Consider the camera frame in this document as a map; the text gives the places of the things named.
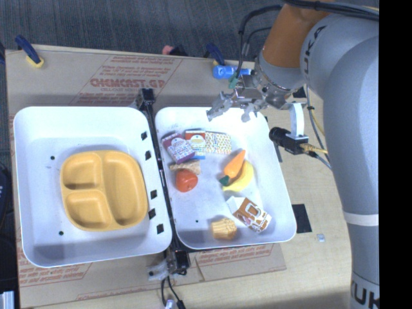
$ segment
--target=white stripe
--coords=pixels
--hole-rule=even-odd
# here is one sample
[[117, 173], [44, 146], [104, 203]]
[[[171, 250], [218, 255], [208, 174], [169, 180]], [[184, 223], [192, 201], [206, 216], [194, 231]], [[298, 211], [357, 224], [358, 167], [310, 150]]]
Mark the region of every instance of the white stripe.
[[343, 216], [349, 224], [362, 225], [363, 227], [376, 227], [379, 225], [379, 214], [361, 215], [343, 212]]

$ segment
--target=red tomato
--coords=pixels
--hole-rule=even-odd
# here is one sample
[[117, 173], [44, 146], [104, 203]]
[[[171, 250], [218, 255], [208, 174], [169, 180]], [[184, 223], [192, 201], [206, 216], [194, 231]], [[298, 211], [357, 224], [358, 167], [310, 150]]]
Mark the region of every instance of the red tomato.
[[188, 169], [180, 169], [176, 173], [176, 188], [180, 192], [192, 190], [198, 184], [198, 176]]

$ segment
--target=black hole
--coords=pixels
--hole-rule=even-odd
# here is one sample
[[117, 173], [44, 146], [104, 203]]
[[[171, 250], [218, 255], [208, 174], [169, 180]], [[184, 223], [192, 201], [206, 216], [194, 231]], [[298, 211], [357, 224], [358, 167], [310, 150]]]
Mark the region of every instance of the black hole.
[[163, 225], [162, 225], [162, 224], [159, 224], [159, 225], [157, 226], [157, 234], [161, 234], [164, 230], [165, 230], [165, 229], [163, 228]]
[[151, 209], [151, 210], [149, 211], [149, 219], [151, 220], [151, 219], [153, 219], [155, 216], [156, 216], [156, 211], [155, 211], [155, 209]]

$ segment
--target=purple package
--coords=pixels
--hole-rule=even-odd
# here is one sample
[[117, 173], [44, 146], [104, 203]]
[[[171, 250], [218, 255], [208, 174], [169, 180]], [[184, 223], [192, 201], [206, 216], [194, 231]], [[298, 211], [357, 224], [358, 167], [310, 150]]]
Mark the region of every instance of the purple package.
[[176, 164], [181, 164], [194, 157], [195, 152], [190, 143], [179, 133], [172, 134], [162, 140], [162, 144], [167, 149]]

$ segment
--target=tray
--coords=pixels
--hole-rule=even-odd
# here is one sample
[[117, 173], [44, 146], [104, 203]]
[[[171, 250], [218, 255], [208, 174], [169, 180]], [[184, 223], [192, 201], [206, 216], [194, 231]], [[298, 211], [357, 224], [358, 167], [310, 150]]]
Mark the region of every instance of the tray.
[[[133, 108], [29, 107], [14, 118], [17, 194], [23, 251], [40, 267], [159, 253], [172, 230], [146, 117]], [[129, 228], [86, 231], [68, 219], [60, 172], [70, 156], [115, 150], [144, 175], [148, 214]]]
[[127, 153], [99, 150], [64, 161], [60, 185], [64, 210], [76, 227], [88, 231], [129, 228], [147, 214], [142, 170]]
[[[267, 121], [261, 113], [243, 123], [241, 109], [229, 109], [209, 122], [207, 108], [164, 108], [155, 117], [157, 137], [162, 152], [165, 179], [176, 232], [183, 244], [195, 250], [258, 245], [288, 241], [295, 235], [296, 220], [273, 143], [269, 139]], [[201, 174], [197, 186], [180, 192], [174, 186], [175, 173], [168, 168], [171, 156], [161, 145], [171, 133], [184, 134], [188, 129], [202, 129], [230, 135], [232, 152], [246, 150], [245, 158], [254, 167], [254, 178], [239, 193], [223, 192], [219, 178], [230, 155], [208, 153], [200, 160]], [[272, 221], [257, 234], [233, 217], [226, 201], [231, 195], [244, 196], [267, 211]], [[211, 223], [222, 218], [235, 220], [238, 231], [229, 239], [214, 239]]]

